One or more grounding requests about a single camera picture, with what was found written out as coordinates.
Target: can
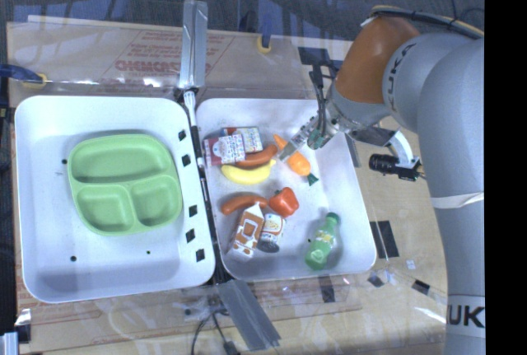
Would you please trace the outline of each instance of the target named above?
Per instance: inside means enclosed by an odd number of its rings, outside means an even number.
[[[277,253],[280,250],[286,220],[276,213],[267,213],[263,218],[263,228],[257,248],[266,253]]]

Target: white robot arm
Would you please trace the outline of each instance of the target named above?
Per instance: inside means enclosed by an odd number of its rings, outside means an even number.
[[[353,42],[306,141],[316,149],[344,132],[394,151],[374,155],[374,170],[416,180],[424,167],[447,268],[445,354],[481,355],[486,352],[483,33],[459,26],[456,32],[420,35],[403,12],[382,12]],[[400,132],[378,127],[388,115],[418,135],[422,159]]]

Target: banana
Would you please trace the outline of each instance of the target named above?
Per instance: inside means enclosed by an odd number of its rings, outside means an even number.
[[[271,175],[271,167],[276,163],[274,159],[254,169],[242,169],[234,165],[222,165],[222,174],[232,182],[242,185],[259,184]]]

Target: green plate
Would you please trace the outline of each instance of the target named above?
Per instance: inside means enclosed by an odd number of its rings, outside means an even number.
[[[78,214],[101,235],[149,231],[181,213],[180,179],[168,149],[146,134],[93,138],[68,158]]]

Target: brown sausage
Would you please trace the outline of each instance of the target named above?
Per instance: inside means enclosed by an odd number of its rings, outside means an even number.
[[[256,203],[259,203],[261,208],[266,208],[268,205],[267,199],[257,194],[237,195],[222,205],[222,213],[227,216],[240,208],[254,206]]]
[[[261,152],[247,153],[244,161],[237,161],[238,167],[256,167],[261,166],[271,160],[278,153],[278,147],[275,144],[269,144]]]

